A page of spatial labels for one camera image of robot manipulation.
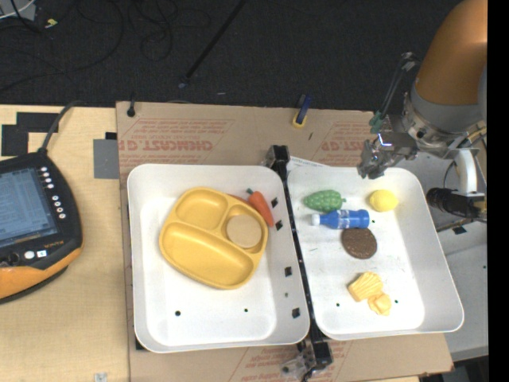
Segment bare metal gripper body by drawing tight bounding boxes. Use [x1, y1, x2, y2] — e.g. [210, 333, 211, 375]
[362, 106, 455, 164]

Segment orange carrot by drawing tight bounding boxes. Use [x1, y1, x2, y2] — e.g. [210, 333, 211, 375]
[245, 187, 276, 228]

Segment tan round biscuit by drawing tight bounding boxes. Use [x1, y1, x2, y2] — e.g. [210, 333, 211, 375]
[225, 213, 263, 250]

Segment brown cardboard board red print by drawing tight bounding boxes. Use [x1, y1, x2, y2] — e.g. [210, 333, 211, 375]
[115, 100, 455, 382]

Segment blue plastic bottle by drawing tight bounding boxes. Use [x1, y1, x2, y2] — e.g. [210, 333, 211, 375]
[310, 208, 371, 231]

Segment white plastic tray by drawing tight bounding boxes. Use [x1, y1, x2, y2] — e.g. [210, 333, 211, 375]
[126, 163, 312, 354]
[286, 165, 465, 341]

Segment thin black rod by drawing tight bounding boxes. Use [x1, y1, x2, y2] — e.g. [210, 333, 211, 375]
[274, 160, 330, 358]

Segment small yellow ridged crisp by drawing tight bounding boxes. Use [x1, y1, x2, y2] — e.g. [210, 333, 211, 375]
[367, 292, 393, 317]

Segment yellow lemon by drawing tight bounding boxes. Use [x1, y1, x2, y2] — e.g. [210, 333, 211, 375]
[368, 189, 400, 213]

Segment yellow divided plate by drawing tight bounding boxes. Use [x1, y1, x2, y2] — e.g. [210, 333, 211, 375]
[157, 186, 270, 291]

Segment green grapes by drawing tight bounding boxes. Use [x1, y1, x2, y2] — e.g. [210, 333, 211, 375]
[303, 189, 348, 213]

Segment white printed paper sheet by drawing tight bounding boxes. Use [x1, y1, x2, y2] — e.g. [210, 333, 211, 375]
[289, 155, 333, 171]

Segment black cylinder on white bracket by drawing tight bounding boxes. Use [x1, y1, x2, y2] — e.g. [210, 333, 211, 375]
[425, 147, 488, 220]

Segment brown round biscuit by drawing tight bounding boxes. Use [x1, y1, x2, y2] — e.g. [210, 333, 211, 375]
[340, 227, 379, 260]

